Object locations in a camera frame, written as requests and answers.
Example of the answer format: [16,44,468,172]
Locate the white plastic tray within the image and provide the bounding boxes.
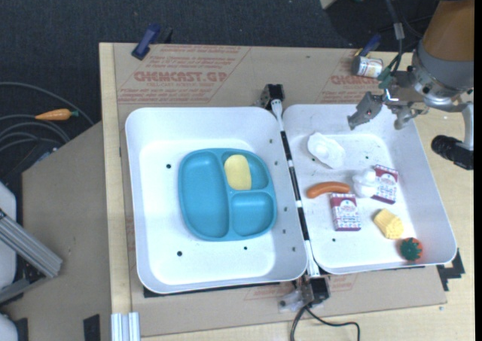
[281,102,458,276]
[124,106,310,295]

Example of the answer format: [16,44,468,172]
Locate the orange toy sausage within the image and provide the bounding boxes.
[305,181,352,199]

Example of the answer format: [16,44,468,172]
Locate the yellow oval toy food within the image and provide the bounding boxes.
[224,154,253,191]

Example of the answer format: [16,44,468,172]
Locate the brown cardboard board red print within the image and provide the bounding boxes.
[112,43,450,337]

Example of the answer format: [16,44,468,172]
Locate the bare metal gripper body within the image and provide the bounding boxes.
[383,70,473,114]

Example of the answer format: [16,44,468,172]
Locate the white toy fried egg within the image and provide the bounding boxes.
[306,131,346,169]

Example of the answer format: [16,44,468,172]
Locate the white toy bottle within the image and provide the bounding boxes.
[351,167,378,199]

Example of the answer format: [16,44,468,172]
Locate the small white and yellow can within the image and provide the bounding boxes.
[352,54,385,79]

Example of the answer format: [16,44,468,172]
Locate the black cylinder on white bracket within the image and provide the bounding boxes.
[431,89,475,171]

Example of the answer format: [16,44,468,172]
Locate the yellow toy fries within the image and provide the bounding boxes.
[373,208,405,240]

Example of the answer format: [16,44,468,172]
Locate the thin black and white rod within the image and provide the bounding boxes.
[270,99,322,277]

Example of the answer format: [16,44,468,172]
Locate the red and white carton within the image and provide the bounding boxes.
[370,164,400,205]
[328,192,362,233]

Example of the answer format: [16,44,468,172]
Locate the blue divided plate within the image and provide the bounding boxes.
[177,148,278,242]

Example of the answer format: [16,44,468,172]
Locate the orange toy fruit green top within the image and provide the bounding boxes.
[399,236,424,263]

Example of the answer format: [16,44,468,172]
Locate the orange toy carrot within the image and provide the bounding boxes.
[34,108,81,122]

